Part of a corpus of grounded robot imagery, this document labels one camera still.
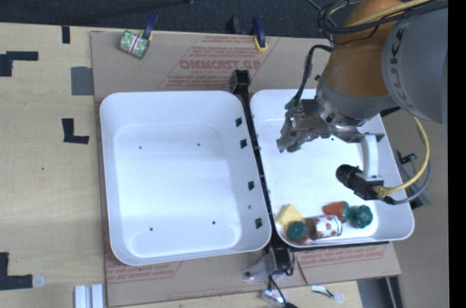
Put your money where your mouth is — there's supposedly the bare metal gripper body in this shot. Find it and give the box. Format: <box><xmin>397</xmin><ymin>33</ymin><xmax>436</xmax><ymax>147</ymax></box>
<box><xmin>290</xmin><ymin>98</ymin><xmax>368</xmax><ymax>144</ymax></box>

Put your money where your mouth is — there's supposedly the white plastic tray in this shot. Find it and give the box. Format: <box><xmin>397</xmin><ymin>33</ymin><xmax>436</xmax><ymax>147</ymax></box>
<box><xmin>249</xmin><ymin>87</ymin><xmax>416</xmax><ymax>250</ymax></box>
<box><xmin>98</xmin><ymin>90</ymin><xmax>274</xmax><ymax>267</ymax></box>

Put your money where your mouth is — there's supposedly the yellow cheese wedge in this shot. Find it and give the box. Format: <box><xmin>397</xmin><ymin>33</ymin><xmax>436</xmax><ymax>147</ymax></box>
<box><xmin>275</xmin><ymin>203</ymin><xmax>306</xmax><ymax>228</ymax></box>

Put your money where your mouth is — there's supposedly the orange carrot with green top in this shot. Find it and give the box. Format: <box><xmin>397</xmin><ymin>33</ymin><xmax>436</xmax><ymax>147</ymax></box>
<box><xmin>322</xmin><ymin>201</ymin><xmax>351</xmax><ymax>223</ymax></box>

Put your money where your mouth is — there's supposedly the white can with red print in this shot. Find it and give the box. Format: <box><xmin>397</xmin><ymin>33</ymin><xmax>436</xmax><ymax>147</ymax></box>
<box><xmin>312</xmin><ymin>214</ymin><xmax>344</xmax><ymax>240</ymax></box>

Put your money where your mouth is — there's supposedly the orange tomato with green top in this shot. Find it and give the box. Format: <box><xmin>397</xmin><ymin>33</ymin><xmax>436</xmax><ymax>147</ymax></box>
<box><xmin>285</xmin><ymin>221</ymin><xmax>311</xmax><ymax>246</ymax></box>

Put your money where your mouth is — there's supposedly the green round vegetable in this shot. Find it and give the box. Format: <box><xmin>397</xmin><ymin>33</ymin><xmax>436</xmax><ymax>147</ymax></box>
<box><xmin>349</xmin><ymin>205</ymin><xmax>374</xmax><ymax>229</ymax></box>

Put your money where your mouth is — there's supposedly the brown cardboard board red print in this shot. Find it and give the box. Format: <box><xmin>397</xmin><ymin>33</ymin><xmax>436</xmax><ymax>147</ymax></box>
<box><xmin>89</xmin><ymin>30</ymin><xmax>403</xmax><ymax>308</ymax></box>

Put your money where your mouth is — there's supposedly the green and white can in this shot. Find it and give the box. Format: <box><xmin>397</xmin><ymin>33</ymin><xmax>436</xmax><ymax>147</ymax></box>
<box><xmin>117</xmin><ymin>30</ymin><xmax>151</xmax><ymax>60</ymax></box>

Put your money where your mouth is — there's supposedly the black cylinder on white bracket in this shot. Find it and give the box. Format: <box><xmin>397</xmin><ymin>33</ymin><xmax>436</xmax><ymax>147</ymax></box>
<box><xmin>335</xmin><ymin>133</ymin><xmax>387</xmax><ymax>202</ymax></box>

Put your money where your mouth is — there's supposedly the black block with thin wires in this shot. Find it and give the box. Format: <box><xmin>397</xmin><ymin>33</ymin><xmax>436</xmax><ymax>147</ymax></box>
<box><xmin>272</xmin><ymin>245</ymin><xmax>294</xmax><ymax>277</ymax></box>
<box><xmin>230</xmin><ymin>68</ymin><xmax>253</xmax><ymax>93</ymax></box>

